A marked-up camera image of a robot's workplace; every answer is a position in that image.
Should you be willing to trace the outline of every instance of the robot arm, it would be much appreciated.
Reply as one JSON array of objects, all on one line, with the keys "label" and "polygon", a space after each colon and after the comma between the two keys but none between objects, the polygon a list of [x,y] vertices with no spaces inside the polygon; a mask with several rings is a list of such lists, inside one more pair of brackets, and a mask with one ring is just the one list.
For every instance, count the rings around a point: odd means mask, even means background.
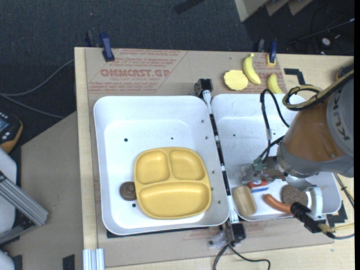
[{"label": "robot arm", "polygon": [[[286,105],[292,89],[283,99]],[[319,172],[354,176],[354,78],[353,65],[333,85],[304,105],[287,105],[299,111],[279,144],[276,156],[243,168],[244,184],[266,178],[292,180]]]}]

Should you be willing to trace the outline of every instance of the dark carpet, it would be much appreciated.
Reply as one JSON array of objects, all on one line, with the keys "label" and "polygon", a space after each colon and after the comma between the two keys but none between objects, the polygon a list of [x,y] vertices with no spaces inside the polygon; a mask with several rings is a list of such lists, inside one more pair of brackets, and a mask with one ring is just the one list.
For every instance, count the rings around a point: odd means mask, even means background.
[{"label": "dark carpet", "polygon": [[[0,0],[0,93],[23,93],[41,85],[85,46],[88,30],[106,31],[116,48],[253,51],[277,38],[278,53],[354,55],[354,23],[321,32],[354,17],[354,0],[314,0],[293,16],[285,5],[273,16],[263,7],[241,22],[234,0]],[[317,47],[328,36],[334,46]],[[65,117],[76,110],[72,63],[27,94],[7,96]],[[0,111],[24,123],[18,146],[61,118],[27,109],[0,96]]]}]

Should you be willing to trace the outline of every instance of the yellow divided plate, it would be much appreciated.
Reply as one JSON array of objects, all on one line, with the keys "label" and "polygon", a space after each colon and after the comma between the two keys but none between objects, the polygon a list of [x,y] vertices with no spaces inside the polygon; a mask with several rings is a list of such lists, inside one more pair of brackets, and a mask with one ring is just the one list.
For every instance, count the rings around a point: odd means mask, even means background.
[{"label": "yellow divided plate", "polygon": [[155,148],[140,153],[135,160],[134,182],[140,208],[156,219],[195,216],[211,203],[204,162],[188,148]]}]

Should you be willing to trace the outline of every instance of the brown cookie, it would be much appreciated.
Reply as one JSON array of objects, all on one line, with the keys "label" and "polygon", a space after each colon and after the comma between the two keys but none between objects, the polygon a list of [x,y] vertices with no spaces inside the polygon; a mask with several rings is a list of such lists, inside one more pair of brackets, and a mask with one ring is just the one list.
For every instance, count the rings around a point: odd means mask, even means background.
[{"label": "brown cookie", "polygon": [[288,205],[291,205],[294,202],[299,202],[305,206],[308,205],[308,195],[291,185],[286,185],[282,188],[281,200],[283,203]]},{"label": "brown cookie", "polygon": [[120,186],[120,195],[127,201],[136,200],[136,191],[134,182],[125,182]]}]

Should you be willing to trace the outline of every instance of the yellow banana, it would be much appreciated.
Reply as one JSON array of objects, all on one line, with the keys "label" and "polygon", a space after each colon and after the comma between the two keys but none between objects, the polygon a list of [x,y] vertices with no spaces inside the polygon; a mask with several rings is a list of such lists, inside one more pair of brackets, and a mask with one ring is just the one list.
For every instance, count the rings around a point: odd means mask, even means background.
[{"label": "yellow banana", "polygon": [[283,91],[280,89],[279,85],[277,84],[277,77],[275,73],[271,74],[268,78],[268,88],[273,94],[283,93]]},{"label": "yellow banana", "polygon": [[254,53],[251,53],[247,58],[244,59],[242,63],[242,69],[248,80],[258,85],[261,83],[261,80],[259,75],[255,72],[253,68],[253,57],[254,57]]}]

